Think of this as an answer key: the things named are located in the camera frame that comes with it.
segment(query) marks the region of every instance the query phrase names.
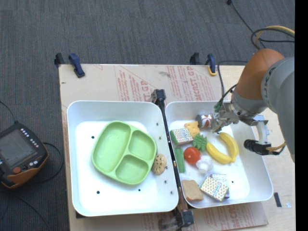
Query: yellow cable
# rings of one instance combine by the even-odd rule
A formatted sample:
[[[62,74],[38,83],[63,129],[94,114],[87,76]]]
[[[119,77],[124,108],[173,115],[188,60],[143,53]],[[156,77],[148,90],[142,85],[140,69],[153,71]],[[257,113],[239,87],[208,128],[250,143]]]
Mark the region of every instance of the yellow cable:
[[[278,150],[278,149],[280,149],[280,148],[282,148],[282,147],[284,147],[284,146],[286,146],[286,143],[284,142],[284,143],[282,143],[280,146],[277,146],[277,147],[267,147],[266,149],[268,150],[268,151],[270,151],[270,152],[273,152],[273,151],[276,151],[276,150]]]
[[[293,31],[293,30],[291,30],[291,29],[289,29],[289,28],[287,28],[287,27],[285,27],[285,26],[267,26],[266,28],[282,29],[282,30],[287,31],[287,32],[289,32],[289,33],[291,33],[291,34],[293,34],[293,35],[295,36],[295,31]],[[259,47],[259,45],[258,45],[258,39],[259,39],[260,34],[263,33],[263,32],[264,32],[264,30],[263,30],[263,31],[259,31],[259,32],[257,33],[257,35],[256,35],[255,44],[256,44],[258,47]]]

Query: bread slice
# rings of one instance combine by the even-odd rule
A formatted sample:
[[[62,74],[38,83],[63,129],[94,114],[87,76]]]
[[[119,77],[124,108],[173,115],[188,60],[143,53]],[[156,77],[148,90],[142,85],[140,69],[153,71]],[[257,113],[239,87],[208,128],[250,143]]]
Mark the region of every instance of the bread slice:
[[[195,180],[182,180],[182,188],[187,201],[203,200],[204,194]]]

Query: banana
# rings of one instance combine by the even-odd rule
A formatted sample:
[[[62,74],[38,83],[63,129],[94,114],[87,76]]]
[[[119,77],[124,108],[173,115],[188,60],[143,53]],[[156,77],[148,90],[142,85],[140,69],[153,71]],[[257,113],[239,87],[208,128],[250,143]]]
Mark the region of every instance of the banana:
[[[237,145],[235,139],[228,133],[220,132],[219,136],[225,141],[230,149],[232,162],[235,162],[236,156],[239,154],[239,146]]]
[[[226,154],[222,153],[221,151],[219,151],[210,142],[207,142],[205,147],[206,147],[207,152],[210,154],[210,156],[212,158],[216,159],[217,161],[219,161],[220,163],[227,164],[227,163],[232,161],[231,157],[229,157],[228,155],[226,155]]]

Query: green vegetable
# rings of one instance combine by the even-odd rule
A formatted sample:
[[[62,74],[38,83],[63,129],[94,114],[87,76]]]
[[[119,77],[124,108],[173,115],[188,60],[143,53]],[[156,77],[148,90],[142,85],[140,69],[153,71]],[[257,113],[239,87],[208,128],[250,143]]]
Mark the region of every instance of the green vegetable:
[[[207,143],[207,137],[203,137],[202,134],[198,133],[192,142],[194,147],[197,147],[200,151],[204,151],[205,150],[205,146]]]
[[[184,161],[184,154],[183,148],[178,147],[174,149],[175,159],[177,161],[179,173],[185,172],[185,161]]]

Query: gray carpet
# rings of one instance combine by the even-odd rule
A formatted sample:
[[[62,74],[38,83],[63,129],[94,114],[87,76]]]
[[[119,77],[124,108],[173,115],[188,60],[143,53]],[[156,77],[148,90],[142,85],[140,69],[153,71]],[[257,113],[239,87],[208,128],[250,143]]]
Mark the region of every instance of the gray carpet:
[[[272,25],[295,29],[295,0],[0,0],[0,101],[63,154],[57,53],[66,63],[74,52],[82,64],[189,64],[199,52],[202,64],[209,53],[216,64],[236,64],[256,51],[252,31]],[[274,31],[262,39],[293,40]],[[263,44],[285,57],[295,54],[292,42]],[[0,115],[3,131],[14,119],[3,105]],[[61,166],[58,151],[47,147],[51,159],[36,180]],[[47,225],[69,230],[64,167],[49,181],[0,192],[1,231]]]

